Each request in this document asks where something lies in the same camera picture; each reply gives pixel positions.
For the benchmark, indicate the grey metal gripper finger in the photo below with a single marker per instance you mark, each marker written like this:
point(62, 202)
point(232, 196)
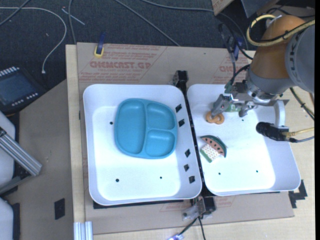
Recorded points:
point(244, 109)
point(218, 106)

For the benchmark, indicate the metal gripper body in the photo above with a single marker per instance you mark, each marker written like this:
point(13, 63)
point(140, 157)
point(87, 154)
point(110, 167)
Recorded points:
point(246, 95)

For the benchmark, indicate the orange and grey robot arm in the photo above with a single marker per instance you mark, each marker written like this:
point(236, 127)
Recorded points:
point(280, 59)

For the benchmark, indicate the orange pretzel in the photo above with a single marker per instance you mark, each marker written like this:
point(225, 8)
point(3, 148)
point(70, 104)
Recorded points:
point(214, 119)

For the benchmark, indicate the watermelon slice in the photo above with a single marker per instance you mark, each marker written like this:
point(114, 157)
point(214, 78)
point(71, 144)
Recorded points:
point(215, 144)

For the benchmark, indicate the green and white sandwich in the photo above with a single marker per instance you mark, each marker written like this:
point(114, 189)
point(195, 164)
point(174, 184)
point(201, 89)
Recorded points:
point(209, 153)

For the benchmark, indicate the white plastic tray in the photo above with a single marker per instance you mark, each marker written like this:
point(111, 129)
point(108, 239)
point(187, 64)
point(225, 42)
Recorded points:
point(135, 184)
point(245, 169)

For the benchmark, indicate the blue divided plate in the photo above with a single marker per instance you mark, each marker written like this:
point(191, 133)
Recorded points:
point(145, 127)

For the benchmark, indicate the brown cardboard board red print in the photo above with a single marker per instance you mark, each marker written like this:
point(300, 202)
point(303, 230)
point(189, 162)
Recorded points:
point(130, 61)

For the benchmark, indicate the black cylinder on white bracket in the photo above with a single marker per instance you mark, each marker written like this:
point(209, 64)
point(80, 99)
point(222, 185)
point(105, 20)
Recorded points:
point(271, 129)

